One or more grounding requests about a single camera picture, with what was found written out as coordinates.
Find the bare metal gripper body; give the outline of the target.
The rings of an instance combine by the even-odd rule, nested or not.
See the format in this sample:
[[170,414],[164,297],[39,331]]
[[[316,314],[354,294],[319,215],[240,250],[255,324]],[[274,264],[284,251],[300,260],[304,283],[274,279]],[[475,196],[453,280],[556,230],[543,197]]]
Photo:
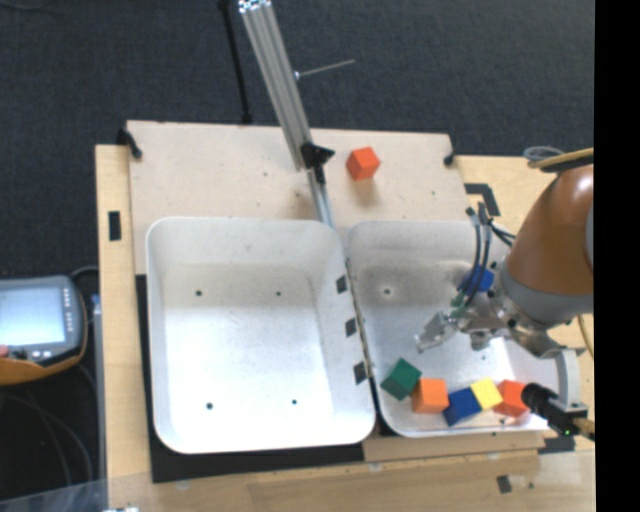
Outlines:
[[475,351],[488,348],[498,338],[515,342],[536,358],[553,358],[567,349],[549,335],[552,325],[532,319],[509,298],[490,297],[476,305],[456,306],[451,321],[469,336]]

